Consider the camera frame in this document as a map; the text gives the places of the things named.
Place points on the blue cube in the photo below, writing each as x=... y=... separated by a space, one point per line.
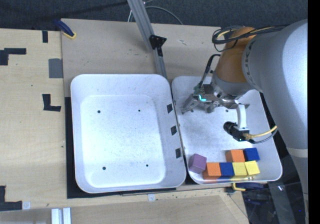
x=226 y=168
x=251 y=154

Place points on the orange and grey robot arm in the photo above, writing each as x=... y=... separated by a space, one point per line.
x=275 y=63

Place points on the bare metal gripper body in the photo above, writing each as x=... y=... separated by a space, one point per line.
x=226 y=102

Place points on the purple cube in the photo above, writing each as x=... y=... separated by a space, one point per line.
x=197 y=163

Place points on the white plastic tray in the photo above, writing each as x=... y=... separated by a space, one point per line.
x=207 y=135
x=125 y=138

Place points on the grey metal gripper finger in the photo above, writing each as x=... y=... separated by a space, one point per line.
x=189 y=105
x=210 y=107

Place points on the yellow cube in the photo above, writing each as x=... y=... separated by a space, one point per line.
x=239 y=168
x=252 y=167

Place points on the black cylinder on white bracket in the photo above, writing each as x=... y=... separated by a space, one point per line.
x=236 y=130

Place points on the orange cube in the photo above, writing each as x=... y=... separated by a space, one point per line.
x=235 y=156
x=213 y=169

